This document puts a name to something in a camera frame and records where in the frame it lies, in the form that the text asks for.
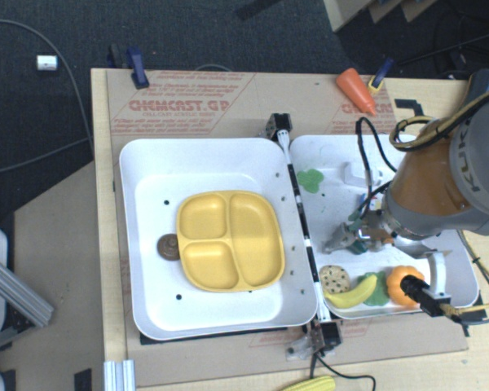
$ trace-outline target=yellow cable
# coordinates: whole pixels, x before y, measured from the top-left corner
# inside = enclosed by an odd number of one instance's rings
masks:
[[[489,97],[489,91],[487,93],[479,95],[476,99],[472,100],[470,103],[467,103],[462,109],[460,109],[453,116],[449,117],[446,120],[433,119],[432,117],[429,116],[414,116],[409,119],[400,121],[390,134],[390,142],[396,149],[408,149],[412,147],[419,147],[424,143],[428,143],[431,139],[436,137],[437,134],[442,133],[449,126],[451,126],[456,120],[458,120],[461,116],[466,114],[467,111],[470,110],[474,105],[480,103],[483,99],[487,97]],[[432,121],[432,120],[438,120],[438,126],[429,130],[427,133],[421,134],[418,138],[410,142],[396,141],[397,135],[401,131],[403,131],[407,126],[413,125],[415,123],[424,123],[424,121]]]
[[[480,257],[477,257],[476,253],[474,252],[473,245],[469,242],[469,239],[467,238],[465,233],[463,231],[458,231],[458,233],[459,233],[460,237],[462,238],[462,240],[464,241],[465,246],[468,249],[469,255],[473,258],[473,263],[478,261],[478,264],[480,265],[480,268],[482,269],[482,271],[484,271],[486,273],[487,277],[489,277],[489,270],[482,264],[482,262],[480,261]],[[450,304],[441,304],[440,305],[440,309],[443,311],[443,313],[447,317],[460,316],[463,313],[472,313],[474,311],[485,310],[488,308],[489,308],[489,303],[481,304],[481,305],[472,305],[470,307],[453,307]]]

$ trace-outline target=toy banana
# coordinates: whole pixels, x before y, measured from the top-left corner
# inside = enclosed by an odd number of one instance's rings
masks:
[[[331,376],[319,376],[312,380],[305,380],[295,385],[290,385],[282,391],[333,391],[335,380]]]
[[[338,309],[349,309],[367,300],[375,291],[376,286],[377,276],[370,275],[350,291],[338,292],[336,294],[330,294],[324,291],[324,296]]]

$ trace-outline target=banana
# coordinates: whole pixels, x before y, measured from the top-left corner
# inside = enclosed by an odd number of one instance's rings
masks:
[[[324,296],[338,309],[349,309],[366,301],[375,291],[377,286],[377,276],[370,275],[363,279],[355,288],[346,292],[330,294],[324,291]]]

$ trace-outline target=orange cap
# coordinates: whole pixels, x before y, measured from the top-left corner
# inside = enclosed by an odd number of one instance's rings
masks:
[[[348,68],[336,79],[339,88],[346,93],[350,100],[362,113],[377,115],[375,111],[375,100],[369,94],[369,90],[354,68]]]

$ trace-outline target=brown cookie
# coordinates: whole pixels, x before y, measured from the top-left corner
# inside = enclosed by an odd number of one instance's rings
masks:
[[[345,292],[350,289],[350,276],[339,265],[326,265],[319,271],[320,284],[330,294]]]
[[[177,261],[179,259],[178,236],[169,233],[160,237],[157,241],[157,251],[167,261]]]

